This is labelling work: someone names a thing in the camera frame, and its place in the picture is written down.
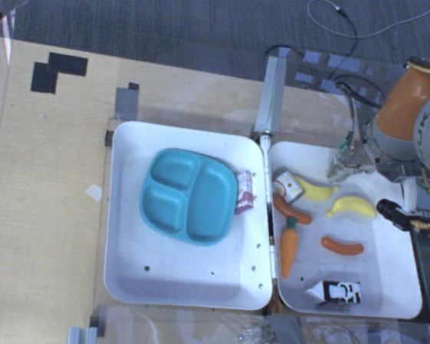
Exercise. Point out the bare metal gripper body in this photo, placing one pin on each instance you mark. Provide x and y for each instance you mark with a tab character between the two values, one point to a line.
365	159

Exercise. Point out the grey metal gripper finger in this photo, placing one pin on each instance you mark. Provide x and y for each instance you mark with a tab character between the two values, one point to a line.
357	172
336	169

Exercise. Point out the yellow banana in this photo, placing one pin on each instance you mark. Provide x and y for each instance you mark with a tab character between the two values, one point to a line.
354	206
317	191

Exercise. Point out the white and orange can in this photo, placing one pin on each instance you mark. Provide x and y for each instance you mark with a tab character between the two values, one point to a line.
288	187

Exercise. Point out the orange sausage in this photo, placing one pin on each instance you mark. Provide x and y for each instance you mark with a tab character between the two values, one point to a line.
342	246
291	211

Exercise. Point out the orange carrot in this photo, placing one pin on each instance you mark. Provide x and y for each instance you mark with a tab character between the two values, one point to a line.
288	249

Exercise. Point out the white and maroon packet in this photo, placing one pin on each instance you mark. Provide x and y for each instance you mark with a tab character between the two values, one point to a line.
245	194

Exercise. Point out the white plastic tray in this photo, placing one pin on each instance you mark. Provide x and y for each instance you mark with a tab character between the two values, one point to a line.
380	278
188	272

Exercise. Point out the black and white carton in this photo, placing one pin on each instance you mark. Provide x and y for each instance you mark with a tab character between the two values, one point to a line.
338	293

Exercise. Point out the teal divided plate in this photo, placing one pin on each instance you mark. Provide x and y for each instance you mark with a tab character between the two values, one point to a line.
189	197

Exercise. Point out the black cylinder on white bracket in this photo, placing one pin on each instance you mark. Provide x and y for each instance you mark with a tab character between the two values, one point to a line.
395	214

